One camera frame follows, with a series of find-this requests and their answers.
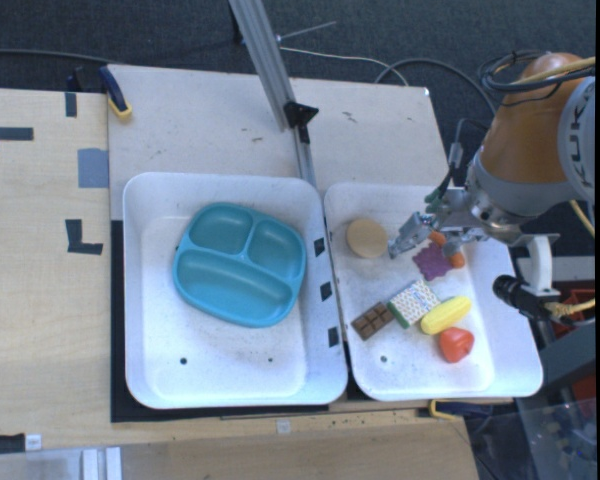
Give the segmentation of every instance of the round wooden disc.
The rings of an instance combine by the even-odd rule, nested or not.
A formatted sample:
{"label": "round wooden disc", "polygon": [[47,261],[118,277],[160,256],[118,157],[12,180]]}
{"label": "round wooden disc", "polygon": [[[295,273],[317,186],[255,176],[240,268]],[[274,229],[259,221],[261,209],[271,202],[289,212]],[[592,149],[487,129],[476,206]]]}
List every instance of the round wooden disc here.
{"label": "round wooden disc", "polygon": [[387,250],[387,232],[375,220],[357,219],[347,228],[347,244],[363,258],[377,258]]}

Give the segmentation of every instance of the purple object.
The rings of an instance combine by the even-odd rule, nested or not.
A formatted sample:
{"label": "purple object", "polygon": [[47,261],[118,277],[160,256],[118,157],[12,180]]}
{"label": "purple object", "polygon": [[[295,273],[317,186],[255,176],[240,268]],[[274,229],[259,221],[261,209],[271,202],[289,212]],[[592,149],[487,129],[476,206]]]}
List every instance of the purple object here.
{"label": "purple object", "polygon": [[427,281],[442,277],[453,268],[449,260],[442,254],[442,248],[433,242],[416,254],[413,261],[418,265]]}

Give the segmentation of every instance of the yellow corn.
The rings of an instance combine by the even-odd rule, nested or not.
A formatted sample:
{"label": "yellow corn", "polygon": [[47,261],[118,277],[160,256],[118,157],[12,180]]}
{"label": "yellow corn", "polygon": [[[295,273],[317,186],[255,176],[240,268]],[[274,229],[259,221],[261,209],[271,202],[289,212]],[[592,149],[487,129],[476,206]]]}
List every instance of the yellow corn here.
{"label": "yellow corn", "polygon": [[420,327],[426,334],[438,334],[459,322],[471,309],[471,299],[457,295],[433,307],[422,320]]}

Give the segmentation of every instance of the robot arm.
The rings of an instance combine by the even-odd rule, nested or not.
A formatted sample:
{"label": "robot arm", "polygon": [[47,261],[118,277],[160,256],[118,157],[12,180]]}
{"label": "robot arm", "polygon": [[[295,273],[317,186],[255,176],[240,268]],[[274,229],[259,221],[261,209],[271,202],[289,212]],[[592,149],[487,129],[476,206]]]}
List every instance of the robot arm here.
{"label": "robot arm", "polygon": [[529,63],[521,79],[507,85],[510,94],[468,168],[465,186],[448,188],[448,176],[426,198],[425,212],[413,213],[389,241],[390,257],[416,247],[433,230],[445,235],[447,257],[464,243],[489,238],[525,246],[534,263],[533,279],[518,282],[526,293],[512,295],[515,279],[499,278],[494,290],[527,316],[546,317],[544,303],[558,294],[551,289],[550,253],[557,235],[526,235],[521,226],[564,201],[595,204],[593,69],[590,61],[562,53]]}

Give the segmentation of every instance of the dark background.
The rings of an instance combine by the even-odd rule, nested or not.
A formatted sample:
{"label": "dark background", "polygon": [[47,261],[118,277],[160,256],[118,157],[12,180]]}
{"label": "dark background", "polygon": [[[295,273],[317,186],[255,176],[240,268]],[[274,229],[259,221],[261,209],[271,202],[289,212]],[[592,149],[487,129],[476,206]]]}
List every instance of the dark background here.
{"label": "dark background", "polygon": [[[477,81],[479,66],[512,51],[596,55],[596,0],[263,0],[282,46],[394,63],[430,59]],[[335,21],[320,30],[302,29]],[[102,63],[7,49],[66,52],[113,62],[182,69],[255,73],[248,52],[232,42],[226,0],[0,0],[0,87],[66,90],[82,67],[85,88],[100,90]],[[382,67],[351,60],[282,53],[292,77],[373,82]],[[426,60],[405,66],[411,85],[427,87],[445,147],[458,121],[486,124],[491,112],[461,76]],[[393,75],[381,83],[398,84]],[[483,132],[463,129],[467,154]],[[568,205],[528,226],[559,232],[556,255],[588,255],[593,243]]]}

